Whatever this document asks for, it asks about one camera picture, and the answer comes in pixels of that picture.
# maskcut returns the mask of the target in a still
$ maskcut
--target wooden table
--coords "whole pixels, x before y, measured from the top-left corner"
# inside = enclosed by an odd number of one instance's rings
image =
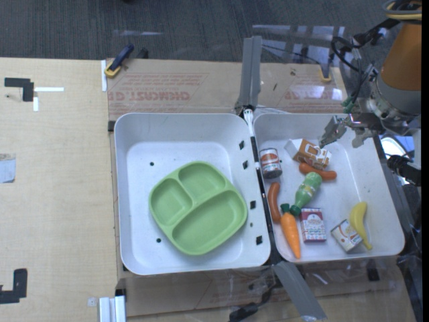
[[[39,111],[22,90],[0,86],[0,154],[15,154],[13,183],[0,184],[0,285],[28,271],[27,296],[0,305],[0,321],[97,321],[99,297],[113,297],[118,281],[107,93],[101,63],[90,60],[0,58],[4,77],[29,78]],[[401,274],[389,290],[320,298],[329,321],[415,321]],[[218,321],[228,311],[192,311],[130,321]],[[273,303],[259,318],[290,311]]]

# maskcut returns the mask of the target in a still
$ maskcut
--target orange carrot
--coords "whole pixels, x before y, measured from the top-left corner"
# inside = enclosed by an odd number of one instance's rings
[[[271,218],[273,219],[273,222],[279,223],[280,218],[282,216],[280,215],[279,207],[277,205],[277,196],[280,191],[280,183],[277,181],[273,182],[268,190],[268,205],[269,205],[269,212],[271,213]]]
[[[290,248],[292,249],[295,258],[301,258],[300,248],[300,234],[298,233],[298,226],[296,224],[295,216],[293,216],[289,210],[289,204],[281,204],[283,216],[280,219],[280,225],[282,226],[283,234],[286,237]]]
[[[310,166],[307,162],[300,163],[300,172],[304,174],[316,172],[322,177],[322,180],[334,180],[336,178],[336,172],[334,170],[315,169],[315,167]]]

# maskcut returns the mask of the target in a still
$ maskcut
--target green bottle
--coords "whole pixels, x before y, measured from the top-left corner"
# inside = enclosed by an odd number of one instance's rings
[[[319,174],[315,172],[308,173],[295,193],[295,204],[290,207],[290,213],[294,216],[299,216],[301,208],[311,201],[321,183],[322,177]]]

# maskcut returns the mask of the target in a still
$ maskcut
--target banana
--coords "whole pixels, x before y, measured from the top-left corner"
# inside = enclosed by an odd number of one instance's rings
[[[359,236],[362,237],[363,245],[371,250],[373,246],[368,242],[367,231],[365,230],[365,226],[363,225],[363,218],[367,212],[367,203],[365,201],[361,201],[357,203],[350,211],[349,222],[350,225],[357,231]]]

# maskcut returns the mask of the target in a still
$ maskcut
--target brown sausage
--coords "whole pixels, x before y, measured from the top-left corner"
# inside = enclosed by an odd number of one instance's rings
[[[316,172],[322,177],[322,180],[334,180],[336,178],[336,172],[334,170],[315,169],[315,167],[311,167],[307,162],[300,163],[300,172],[304,174]]]
[[[268,190],[268,205],[269,212],[273,222],[279,223],[282,216],[280,215],[279,207],[277,206],[277,196],[280,191],[280,183],[277,181],[273,182]]]

